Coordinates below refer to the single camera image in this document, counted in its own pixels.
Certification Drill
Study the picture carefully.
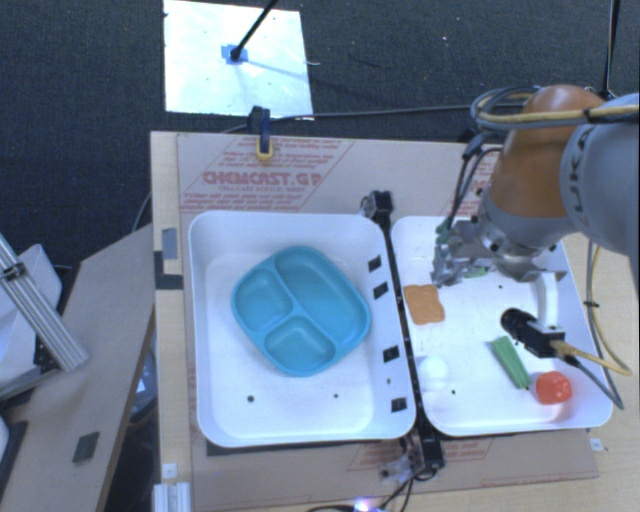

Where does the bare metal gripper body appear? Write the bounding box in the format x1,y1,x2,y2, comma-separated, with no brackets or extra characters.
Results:
435,218,569,285

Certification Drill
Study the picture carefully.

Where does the orange toast slice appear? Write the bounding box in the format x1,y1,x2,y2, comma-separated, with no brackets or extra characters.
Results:
402,283,447,327

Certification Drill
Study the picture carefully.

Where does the thin black and white rod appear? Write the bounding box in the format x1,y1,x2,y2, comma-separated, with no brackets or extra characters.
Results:
377,215,434,443

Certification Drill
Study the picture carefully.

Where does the white egg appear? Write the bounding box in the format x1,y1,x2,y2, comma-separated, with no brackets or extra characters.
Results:
416,355,450,392

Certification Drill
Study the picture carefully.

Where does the green toy vegetable stick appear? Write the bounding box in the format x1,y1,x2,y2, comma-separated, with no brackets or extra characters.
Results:
489,335,533,392

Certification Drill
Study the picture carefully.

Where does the white plastic tray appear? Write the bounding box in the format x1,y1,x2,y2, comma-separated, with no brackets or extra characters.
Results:
390,214,615,438
187,209,418,449

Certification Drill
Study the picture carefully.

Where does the blue divided plate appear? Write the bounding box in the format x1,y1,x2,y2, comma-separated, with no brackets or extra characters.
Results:
230,244,373,379

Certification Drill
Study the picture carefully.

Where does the orange-red cube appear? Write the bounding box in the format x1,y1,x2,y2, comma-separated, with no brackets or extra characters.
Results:
535,370,573,406

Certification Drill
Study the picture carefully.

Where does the brown cardboard board red print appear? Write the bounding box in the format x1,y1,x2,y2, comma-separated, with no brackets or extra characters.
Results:
175,133,601,502

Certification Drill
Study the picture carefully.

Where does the black cylinder on white bracket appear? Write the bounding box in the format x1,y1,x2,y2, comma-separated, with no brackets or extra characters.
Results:
500,270,569,359

